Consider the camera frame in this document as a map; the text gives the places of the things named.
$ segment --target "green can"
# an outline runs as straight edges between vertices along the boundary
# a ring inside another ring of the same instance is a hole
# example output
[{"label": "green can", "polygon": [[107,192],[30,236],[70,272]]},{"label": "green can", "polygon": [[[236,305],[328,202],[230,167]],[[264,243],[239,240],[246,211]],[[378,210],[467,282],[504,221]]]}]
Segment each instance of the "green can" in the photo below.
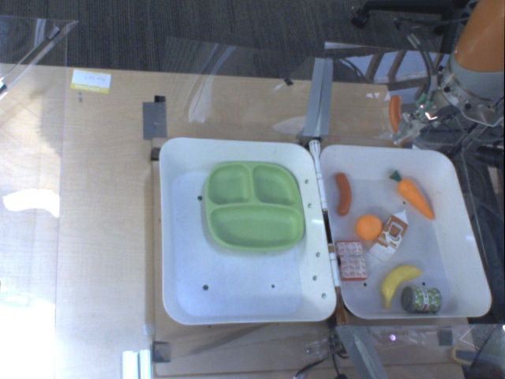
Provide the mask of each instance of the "green can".
[{"label": "green can", "polygon": [[402,306],[407,312],[436,313],[442,306],[442,296],[435,287],[406,287],[402,292]]}]

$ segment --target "sticker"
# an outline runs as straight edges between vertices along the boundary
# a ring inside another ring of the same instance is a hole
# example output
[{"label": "sticker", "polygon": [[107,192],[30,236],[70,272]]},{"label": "sticker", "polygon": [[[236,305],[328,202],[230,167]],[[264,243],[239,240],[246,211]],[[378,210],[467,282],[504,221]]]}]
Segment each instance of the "sticker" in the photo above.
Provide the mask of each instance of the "sticker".
[{"label": "sticker", "polygon": [[112,76],[107,73],[75,69],[73,71],[72,84],[70,87],[74,90],[86,90],[89,92],[108,94],[111,78]]}]

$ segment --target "yellow banana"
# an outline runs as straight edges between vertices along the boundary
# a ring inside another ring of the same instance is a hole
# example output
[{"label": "yellow banana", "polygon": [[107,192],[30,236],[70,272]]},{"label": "yellow banana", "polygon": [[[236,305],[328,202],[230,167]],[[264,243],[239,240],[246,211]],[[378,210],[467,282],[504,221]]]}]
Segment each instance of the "yellow banana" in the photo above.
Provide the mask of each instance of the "yellow banana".
[{"label": "yellow banana", "polygon": [[413,280],[421,274],[421,270],[413,265],[400,265],[395,269],[391,270],[389,274],[386,275],[382,285],[380,285],[380,291],[384,297],[384,309],[389,309],[389,303],[391,298],[396,292],[398,285],[408,280]]}]

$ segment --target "green plate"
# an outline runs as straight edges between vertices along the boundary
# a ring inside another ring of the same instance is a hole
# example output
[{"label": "green plate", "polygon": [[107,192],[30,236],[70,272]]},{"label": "green plate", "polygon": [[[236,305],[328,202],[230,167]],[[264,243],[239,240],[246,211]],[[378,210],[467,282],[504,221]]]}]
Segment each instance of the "green plate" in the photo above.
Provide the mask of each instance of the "green plate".
[{"label": "green plate", "polygon": [[297,181],[277,164],[220,164],[207,177],[204,195],[211,235],[225,247],[282,250],[305,232]]}]

